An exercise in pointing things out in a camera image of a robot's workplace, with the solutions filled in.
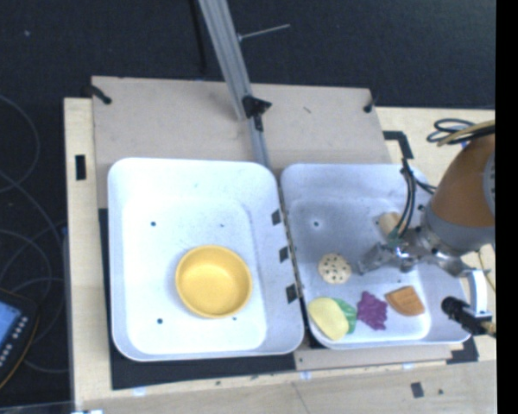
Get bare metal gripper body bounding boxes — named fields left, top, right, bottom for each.
left=388, top=229, right=468, bottom=278

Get beige toy bread roll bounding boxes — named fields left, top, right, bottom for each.
left=378, top=211, right=405, bottom=237

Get beige chocolate chip biscuit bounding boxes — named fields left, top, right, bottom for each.
left=317, top=252, right=353, bottom=285

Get purple toy grapes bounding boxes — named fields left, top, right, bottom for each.
left=356, top=291, right=389, bottom=332

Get orange toy bread slice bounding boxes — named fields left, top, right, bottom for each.
left=384, top=285, right=426, bottom=317

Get white plastic tray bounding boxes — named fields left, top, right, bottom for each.
left=279, top=162, right=475, bottom=351
left=107, top=157, right=306, bottom=362

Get yellow bowl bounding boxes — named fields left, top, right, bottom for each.
left=174, top=244, right=254, bottom=320

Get brown cardboard board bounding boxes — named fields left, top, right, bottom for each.
left=90, top=75, right=455, bottom=371

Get black cylinder on white bracket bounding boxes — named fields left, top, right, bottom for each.
left=440, top=267, right=494, bottom=336

